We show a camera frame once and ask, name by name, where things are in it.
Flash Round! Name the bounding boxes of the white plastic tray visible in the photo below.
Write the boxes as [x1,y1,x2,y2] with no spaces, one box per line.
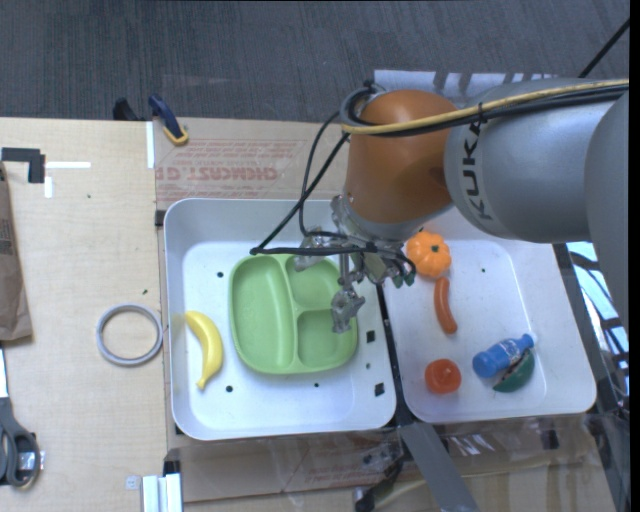
[383,214,598,425]
[163,197,398,442]

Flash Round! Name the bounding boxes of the orange pumpkin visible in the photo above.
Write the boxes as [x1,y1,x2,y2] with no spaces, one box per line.
[405,230,453,279]

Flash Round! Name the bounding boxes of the green watermelon slice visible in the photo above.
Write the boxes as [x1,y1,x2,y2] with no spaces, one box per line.
[492,348,536,394]

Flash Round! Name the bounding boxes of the grey handled scissors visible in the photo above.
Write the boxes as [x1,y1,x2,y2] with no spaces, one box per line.
[0,349,42,489]

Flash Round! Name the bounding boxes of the green divided plate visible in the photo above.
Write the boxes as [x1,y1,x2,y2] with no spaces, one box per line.
[228,253,360,375]

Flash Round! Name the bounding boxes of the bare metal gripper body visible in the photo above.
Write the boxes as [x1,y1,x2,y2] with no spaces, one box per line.
[329,194,412,295]

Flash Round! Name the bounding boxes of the orange sausage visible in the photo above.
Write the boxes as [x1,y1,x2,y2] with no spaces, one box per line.
[433,276,459,335]

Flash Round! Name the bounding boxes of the yellow banana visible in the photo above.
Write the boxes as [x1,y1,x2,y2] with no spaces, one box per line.
[184,310,224,391]

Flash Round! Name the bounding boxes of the brown paper bag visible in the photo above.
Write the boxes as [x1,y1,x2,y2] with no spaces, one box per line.
[0,162,34,342]

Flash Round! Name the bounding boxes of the white tape roll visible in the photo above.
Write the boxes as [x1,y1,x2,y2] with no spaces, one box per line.
[95,303,164,367]

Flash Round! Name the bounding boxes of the orange round fruit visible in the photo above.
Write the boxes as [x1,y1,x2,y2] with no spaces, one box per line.
[424,358,462,395]

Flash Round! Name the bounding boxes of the blue bottle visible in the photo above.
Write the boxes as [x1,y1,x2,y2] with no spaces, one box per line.
[472,333,536,379]

